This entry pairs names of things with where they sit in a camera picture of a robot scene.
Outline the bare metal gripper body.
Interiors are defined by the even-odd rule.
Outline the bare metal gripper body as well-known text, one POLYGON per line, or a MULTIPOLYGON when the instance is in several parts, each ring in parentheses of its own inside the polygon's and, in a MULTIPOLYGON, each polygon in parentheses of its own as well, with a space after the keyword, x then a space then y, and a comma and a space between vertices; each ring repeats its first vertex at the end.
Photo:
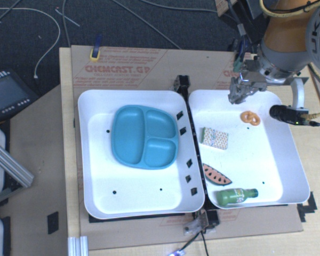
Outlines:
POLYGON ((239 74, 239 91, 265 91, 268 86, 283 85, 290 70, 265 59, 245 60, 239 74))

